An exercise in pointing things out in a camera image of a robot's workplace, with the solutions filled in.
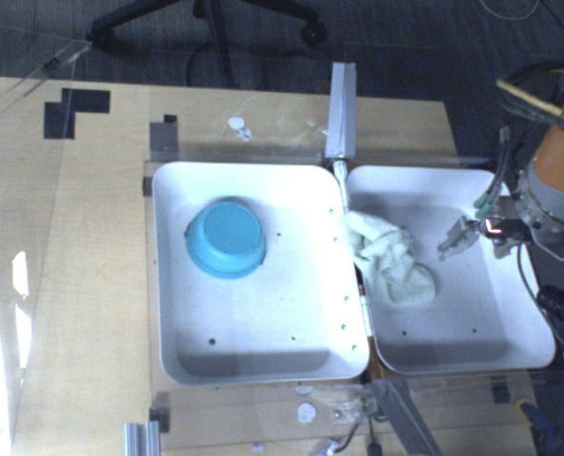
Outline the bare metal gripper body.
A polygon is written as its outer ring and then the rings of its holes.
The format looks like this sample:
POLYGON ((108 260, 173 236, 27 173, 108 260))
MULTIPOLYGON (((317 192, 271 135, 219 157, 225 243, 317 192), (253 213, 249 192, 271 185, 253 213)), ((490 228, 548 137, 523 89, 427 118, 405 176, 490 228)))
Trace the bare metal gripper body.
POLYGON ((492 204, 490 198, 482 195, 473 204, 476 232, 491 242, 494 257, 507 257, 515 247, 530 243, 533 236, 510 196, 499 196, 492 204))

